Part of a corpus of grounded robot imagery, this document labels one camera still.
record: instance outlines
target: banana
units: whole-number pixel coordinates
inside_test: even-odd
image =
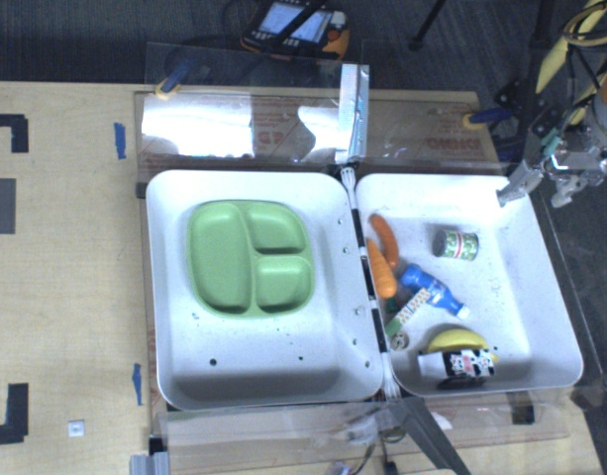
[[[488,342],[485,338],[474,331],[468,329],[450,329],[440,332],[429,343],[426,349],[427,353],[432,352],[450,352],[470,348],[472,350],[488,349]]]

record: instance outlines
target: white bottle cap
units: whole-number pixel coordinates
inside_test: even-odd
[[[457,318],[460,319],[461,321],[464,321],[468,317],[469,313],[470,313],[470,308],[468,306],[462,306],[461,308],[459,308],[459,311],[457,312]]]

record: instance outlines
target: black pole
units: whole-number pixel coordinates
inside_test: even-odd
[[[310,16],[318,11],[328,0],[311,0],[308,5],[294,18],[281,32],[273,37],[270,42],[261,50],[261,52],[270,52],[272,50],[278,50],[288,37],[292,35],[296,30],[299,29],[303,23],[305,23]]]
[[[523,158],[528,130],[534,122],[537,113],[538,101],[537,84],[543,60],[547,51],[552,47],[552,16],[556,0],[541,0],[537,24],[530,40],[530,64],[528,66],[528,77],[521,86],[522,109],[517,127],[517,149],[514,151],[512,161],[519,162]]]
[[[433,25],[433,22],[435,22],[435,20],[437,19],[438,15],[440,14],[440,11],[442,10],[446,2],[447,0],[437,0],[437,2],[435,2],[435,5],[427,16],[426,21],[424,22],[422,27],[420,27],[420,31],[417,33],[417,35],[411,38],[411,42],[409,43],[410,50],[418,50],[424,45],[424,36],[427,34],[429,29]]]

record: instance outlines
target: green plate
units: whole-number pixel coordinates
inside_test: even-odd
[[[198,301],[219,314],[293,312],[314,292],[305,226],[278,203],[217,201],[198,207],[188,224],[188,266]]]

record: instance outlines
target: wooden table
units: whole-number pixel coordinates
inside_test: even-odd
[[[9,384],[28,383],[30,399],[29,434],[0,445],[1,474],[129,473],[130,456],[148,449],[134,103],[148,90],[0,82],[0,113],[23,114],[30,124],[28,153],[12,153],[10,129],[0,128],[0,178],[16,180],[15,231],[0,234],[0,425]],[[123,159],[115,124],[126,132]],[[141,405],[135,364],[143,368]],[[563,407],[567,437],[459,454],[473,473],[601,473],[582,412],[569,400]],[[84,421],[83,436],[68,435],[71,421]],[[432,469],[421,453],[395,460],[401,471]],[[327,467],[249,473],[322,474]],[[379,463],[361,473],[381,473]]]

